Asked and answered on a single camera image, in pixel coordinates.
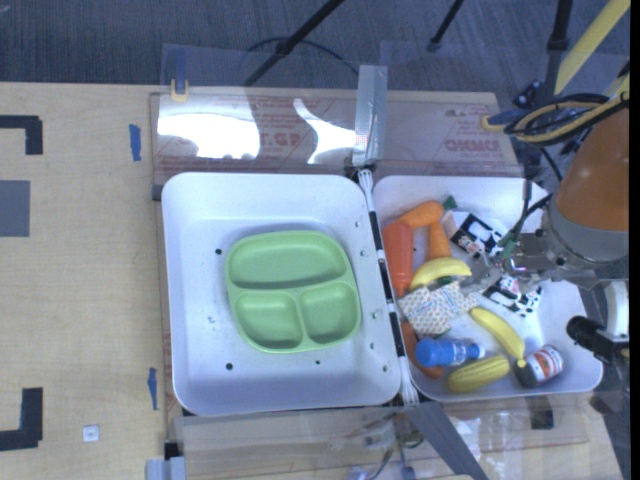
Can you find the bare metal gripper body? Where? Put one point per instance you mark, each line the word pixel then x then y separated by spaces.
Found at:
pixel 537 258

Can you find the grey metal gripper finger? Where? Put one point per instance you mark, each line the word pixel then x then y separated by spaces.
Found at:
pixel 477 276
pixel 501 279

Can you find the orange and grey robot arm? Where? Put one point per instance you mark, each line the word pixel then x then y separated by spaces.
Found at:
pixel 595 183

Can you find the black and white carton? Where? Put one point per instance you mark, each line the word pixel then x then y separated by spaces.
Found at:
pixel 515 298
pixel 472 233

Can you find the yellow banana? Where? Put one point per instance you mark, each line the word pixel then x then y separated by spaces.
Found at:
pixel 440 268
pixel 500 330

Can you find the short orange carrot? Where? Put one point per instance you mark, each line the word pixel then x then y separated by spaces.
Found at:
pixel 439 243

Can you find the white orange patterned packet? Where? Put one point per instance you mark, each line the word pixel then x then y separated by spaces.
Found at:
pixel 432 310

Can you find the orange carrot with green top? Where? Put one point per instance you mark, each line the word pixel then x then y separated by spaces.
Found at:
pixel 425 213

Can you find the orange squeeze bottle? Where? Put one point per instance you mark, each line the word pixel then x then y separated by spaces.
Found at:
pixel 398 253

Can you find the clear bottle with blue cap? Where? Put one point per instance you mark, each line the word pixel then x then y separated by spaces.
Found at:
pixel 440 352

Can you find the orange sausage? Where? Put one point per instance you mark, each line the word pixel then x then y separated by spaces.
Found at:
pixel 410 340

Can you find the small orange and white can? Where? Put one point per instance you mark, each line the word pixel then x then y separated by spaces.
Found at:
pixel 540 365

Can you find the yellow corn cob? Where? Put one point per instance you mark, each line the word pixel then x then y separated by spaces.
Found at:
pixel 477 374

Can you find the white plastic tray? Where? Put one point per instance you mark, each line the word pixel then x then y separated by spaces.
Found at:
pixel 565 368
pixel 200 288

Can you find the green divided plate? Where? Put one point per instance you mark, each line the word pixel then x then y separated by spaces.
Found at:
pixel 287 263

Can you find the black cylinder on white bracket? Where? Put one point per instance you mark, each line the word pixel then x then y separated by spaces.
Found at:
pixel 597 335

